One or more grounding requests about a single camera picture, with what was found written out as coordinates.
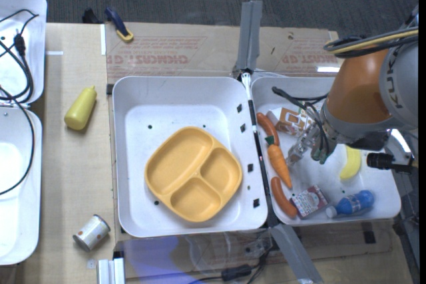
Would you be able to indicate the yellow divided plate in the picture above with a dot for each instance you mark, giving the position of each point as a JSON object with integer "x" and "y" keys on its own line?
{"x": 186, "y": 159}

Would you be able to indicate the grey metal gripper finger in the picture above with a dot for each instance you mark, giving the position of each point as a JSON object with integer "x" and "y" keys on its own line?
{"x": 295, "y": 151}
{"x": 315, "y": 151}

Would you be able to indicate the white plastic tray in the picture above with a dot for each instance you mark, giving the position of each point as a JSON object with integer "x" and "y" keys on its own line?
{"x": 20, "y": 209}
{"x": 33, "y": 10}
{"x": 372, "y": 189}
{"x": 139, "y": 109}

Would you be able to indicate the yellow squeeze bottle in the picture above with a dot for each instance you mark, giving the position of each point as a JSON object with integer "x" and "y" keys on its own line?
{"x": 80, "y": 109}

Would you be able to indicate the brown cardboard board red print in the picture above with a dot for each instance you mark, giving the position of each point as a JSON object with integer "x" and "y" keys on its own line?
{"x": 173, "y": 53}

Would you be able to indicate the yellow banana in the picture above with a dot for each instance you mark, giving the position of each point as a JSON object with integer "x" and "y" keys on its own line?
{"x": 352, "y": 164}

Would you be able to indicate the black cylinder on white bracket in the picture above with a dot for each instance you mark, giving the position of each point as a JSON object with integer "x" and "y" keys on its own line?
{"x": 379, "y": 161}

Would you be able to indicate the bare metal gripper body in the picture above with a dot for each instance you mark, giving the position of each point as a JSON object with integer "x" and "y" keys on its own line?
{"x": 314, "y": 133}

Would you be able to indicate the orange carrot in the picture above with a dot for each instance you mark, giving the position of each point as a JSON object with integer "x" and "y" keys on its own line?
{"x": 279, "y": 161}

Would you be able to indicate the white can with orange dots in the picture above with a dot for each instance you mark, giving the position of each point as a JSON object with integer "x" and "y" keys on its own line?
{"x": 91, "y": 232}

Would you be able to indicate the orange and white carton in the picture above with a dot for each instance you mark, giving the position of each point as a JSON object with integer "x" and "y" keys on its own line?
{"x": 288, "y": 121}

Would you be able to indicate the orange sausage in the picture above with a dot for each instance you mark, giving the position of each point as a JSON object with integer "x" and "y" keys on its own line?
{"x": 282, "y": 198}
{"x": 268, "y": 126}

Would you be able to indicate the blue bottle with white cap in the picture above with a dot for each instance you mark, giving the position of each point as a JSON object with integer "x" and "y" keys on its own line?
{"x": 354, "y": 203}

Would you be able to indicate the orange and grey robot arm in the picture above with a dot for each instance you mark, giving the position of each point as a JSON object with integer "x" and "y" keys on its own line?
{"x": 362, "y": 93}

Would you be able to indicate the pink and white carton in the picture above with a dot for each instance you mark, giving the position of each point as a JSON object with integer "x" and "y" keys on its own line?
{"x": 309, "y": 202}

